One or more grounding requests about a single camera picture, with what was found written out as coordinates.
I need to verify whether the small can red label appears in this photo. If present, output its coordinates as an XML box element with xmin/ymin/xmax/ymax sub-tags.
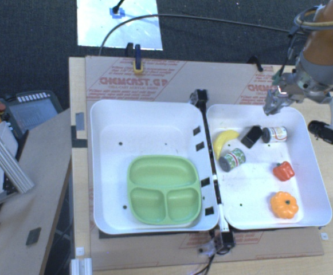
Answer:
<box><xmin>261</xmin><ymin>126</ymin><xmax>288</xmax><ymax>144</ymax></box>

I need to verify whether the white plastic tray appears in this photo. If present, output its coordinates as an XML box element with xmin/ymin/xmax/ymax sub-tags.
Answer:
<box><xmin>89</xmin><ymin>99</ymin><xmax>221</xmax><ymax>235</ymax></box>
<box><xmin>206</xmin><ymin>104</ymin><xmax>333</xmax><ymax>231</ymax></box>

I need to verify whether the green divided plate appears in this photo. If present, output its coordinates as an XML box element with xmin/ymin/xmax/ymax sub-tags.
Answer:
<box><xmin>126</xmin><ymin>155</ymin><xmax>203</xmax><ymax>226</ymax></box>

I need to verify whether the thin black and white rod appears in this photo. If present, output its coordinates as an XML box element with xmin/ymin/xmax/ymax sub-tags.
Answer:
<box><xmin>199</xmin><ymin>101</ymin><xmax>229</xmax><ymax>232</ymax></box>

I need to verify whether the black block with thin wires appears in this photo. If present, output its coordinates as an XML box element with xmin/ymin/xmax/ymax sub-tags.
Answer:
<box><xmin>190</xmin><ymin>88</ymin><xmax>209</xmax><ymax>106</ymax></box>
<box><xmin>215</xmin><ymin>231</ymin><xmax>236</xmax><ymax>254</ymax></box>

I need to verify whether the red bell pepper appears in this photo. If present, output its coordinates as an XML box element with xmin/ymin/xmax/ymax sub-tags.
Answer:
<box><xmin>272</xmin><ymin>161</ymin><xmax>296</xmax><ymax>182</ymax></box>

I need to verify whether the orange pumpkin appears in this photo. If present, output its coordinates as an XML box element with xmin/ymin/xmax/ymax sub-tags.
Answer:
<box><xmin>270</xmin><ymin>191</ymin><xmax>300</xmax><ymax>219</ymax></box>

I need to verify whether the small can green label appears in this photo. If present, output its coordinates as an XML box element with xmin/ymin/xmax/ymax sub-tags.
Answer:
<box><xmin>218</xmin><ymin>148</ymin><xmax>247</xmax><ymax>173</ymax></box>

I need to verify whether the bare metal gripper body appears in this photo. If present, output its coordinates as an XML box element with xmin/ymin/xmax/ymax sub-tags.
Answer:
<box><xmin>277</xmin><ymin>72</ymin><xmax>332</xmax><ymax>101</ymax></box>

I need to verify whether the black box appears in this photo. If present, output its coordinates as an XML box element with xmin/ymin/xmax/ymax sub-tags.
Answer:
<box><xmin>240</xmin><ymin>125</ymin><xmax>264</xmax><ymax>150</ymax></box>

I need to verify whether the brown cardboard board red print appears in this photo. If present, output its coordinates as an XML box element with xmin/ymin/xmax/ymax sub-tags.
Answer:
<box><xmin>84</xmin><ymin>55</ymin><xmax>325</xmax><ymax>272</ymax></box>

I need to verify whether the yellow banana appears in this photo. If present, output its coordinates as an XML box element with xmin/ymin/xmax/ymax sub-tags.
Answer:
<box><xmin>213</xmin><ymin>129</ymin><xmax>240</xmax><ymax>161</ymax></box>

